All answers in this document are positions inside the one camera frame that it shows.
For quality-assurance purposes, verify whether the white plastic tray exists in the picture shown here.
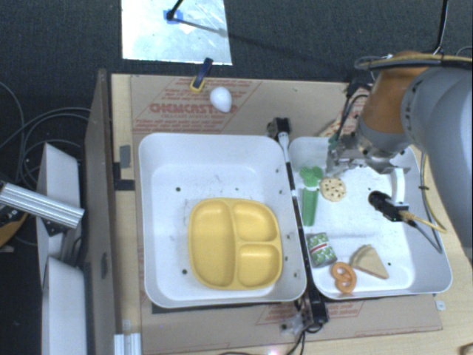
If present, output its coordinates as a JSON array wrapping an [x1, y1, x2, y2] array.
[[138, 132, 307, 309], [287, 135, 453, 300]]

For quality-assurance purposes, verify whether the black cylinder on white bracket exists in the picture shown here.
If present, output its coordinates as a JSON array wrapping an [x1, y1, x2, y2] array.
[[368, 166, 410, 223]]

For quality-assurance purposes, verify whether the yellow divided plate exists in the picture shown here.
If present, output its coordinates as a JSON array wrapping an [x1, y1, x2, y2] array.
[[187, 197, 284, 291]]

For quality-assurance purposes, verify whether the tan bread wedge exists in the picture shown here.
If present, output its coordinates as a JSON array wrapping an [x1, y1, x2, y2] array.
[[349, 244, 390, 280]]

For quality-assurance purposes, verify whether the brown cardboard board red print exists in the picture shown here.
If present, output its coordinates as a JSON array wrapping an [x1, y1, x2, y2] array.
[[110, 72, 443, 355]]

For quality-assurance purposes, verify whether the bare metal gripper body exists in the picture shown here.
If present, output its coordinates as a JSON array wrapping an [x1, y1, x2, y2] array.
[[340, 135, 412, 175]]

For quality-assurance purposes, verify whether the green broccoli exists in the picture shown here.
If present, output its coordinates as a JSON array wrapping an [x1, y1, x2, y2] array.
[[299, 166, 324, 227]]

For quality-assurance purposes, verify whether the white egg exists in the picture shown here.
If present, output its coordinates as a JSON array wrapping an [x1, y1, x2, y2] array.
[[209, 86, 234, 113]]

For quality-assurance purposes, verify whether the tan chocolate chip biscuit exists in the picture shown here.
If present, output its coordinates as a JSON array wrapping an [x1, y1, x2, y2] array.
[[319, 176, 347, 203]]

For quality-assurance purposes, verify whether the black block with thin wires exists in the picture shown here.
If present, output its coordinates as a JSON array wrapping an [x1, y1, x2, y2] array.
[[268, 117, 293, 140], [307, 290, 330, 327]]

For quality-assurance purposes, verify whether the orange pretzel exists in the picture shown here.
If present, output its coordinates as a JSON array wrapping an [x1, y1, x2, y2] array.
[[331, 261, 358, 294]]

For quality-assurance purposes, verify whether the green and white can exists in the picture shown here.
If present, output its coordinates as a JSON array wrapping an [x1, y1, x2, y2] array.
[[305, 231, 338, 268]]

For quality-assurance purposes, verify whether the thin black and white rod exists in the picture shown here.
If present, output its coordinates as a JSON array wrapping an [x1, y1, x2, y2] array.
[[279, 133, 315, 300]]

